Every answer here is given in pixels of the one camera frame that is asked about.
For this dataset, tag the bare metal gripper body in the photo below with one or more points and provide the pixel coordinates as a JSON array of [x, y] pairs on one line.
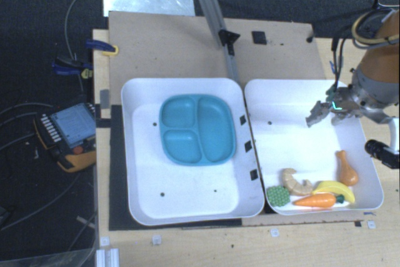
[[353, 100]]

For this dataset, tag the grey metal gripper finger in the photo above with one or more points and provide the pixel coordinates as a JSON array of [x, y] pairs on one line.
[[343, 117], [318, 112]]

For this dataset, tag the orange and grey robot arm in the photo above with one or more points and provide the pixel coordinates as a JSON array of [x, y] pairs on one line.
[[382, 59]]

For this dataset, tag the white plastic tray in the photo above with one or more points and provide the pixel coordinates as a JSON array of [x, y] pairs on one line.
[[297, 150], [187, 190]]

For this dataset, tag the orange chicken drumstick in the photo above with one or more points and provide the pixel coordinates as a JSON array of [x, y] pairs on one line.
[[347, 173]]

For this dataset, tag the yellow banana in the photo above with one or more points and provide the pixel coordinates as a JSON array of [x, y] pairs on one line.
[[336, 188]]

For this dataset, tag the tan croissant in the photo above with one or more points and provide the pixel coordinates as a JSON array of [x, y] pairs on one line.
[[292, 183]]

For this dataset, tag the orange carrot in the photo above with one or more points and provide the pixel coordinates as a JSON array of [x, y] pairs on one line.
[[315, 200]]

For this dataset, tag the blue divided plate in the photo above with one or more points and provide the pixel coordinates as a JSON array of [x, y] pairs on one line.
[[215, 131]]

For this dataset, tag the brown cardboard board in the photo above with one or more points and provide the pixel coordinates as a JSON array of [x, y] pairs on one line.
[[162, 50]]

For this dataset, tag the black cylinder on white bracket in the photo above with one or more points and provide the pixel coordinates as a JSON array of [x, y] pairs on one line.
[[379, 150]]

